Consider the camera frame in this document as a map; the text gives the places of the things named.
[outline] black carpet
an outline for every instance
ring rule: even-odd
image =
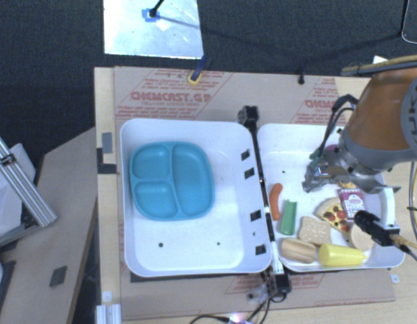
[[[397,36],[404,0],[197,0],[211,70],[335,76],[417,54]],[[417,0],[406,28],[417,39]],[[103,0],[0,0],[0,135],[40,157],[94,125],[93,68],[194,68],[103,53]]]

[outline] toy bread slice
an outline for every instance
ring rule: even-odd
[[[346,212],[342,209],[339,198],[329,198],[323,201],[315,211],[315,216],[330,223],[341,233],[349,234],[350,227],[346,220]]]
[[[328,222],[305,216],[302,219],[298,238],[317,246],[331,244],[330,231],[331,226]]]
[[[282,240],[281,255],[285,258],[310,264],[315,261],[316,247],[309,242],[295,238]]]
[[[372,237],[363,232],[356,224],[351,228],[350,237],[354,247],[362,251],[370,250],[375,245],[375,241],[372,240]]]

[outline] yellow cylinder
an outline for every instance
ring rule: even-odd
[[[366,256],[361,250],[333,244],[322,244],[318,252],[319,261],[326,267],[349,267],[360,265]]]

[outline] orange toy sausage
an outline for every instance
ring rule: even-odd
[[[273,221],[279,221],[281,219],[281,213],[279,211],[279,205],[277,204],[277,200],[279,199],[279,195],[281,194],[282,189],[283,189],[282,184],[277,182],[273,186],[269,194],[271,218],[273,219]]]

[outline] blue plate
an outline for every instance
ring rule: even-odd
[[[130,159],[130,184],[136,208],[156,220],[201,217],[215,199],[209,159],[199,146],[187,142],[136,149]]]

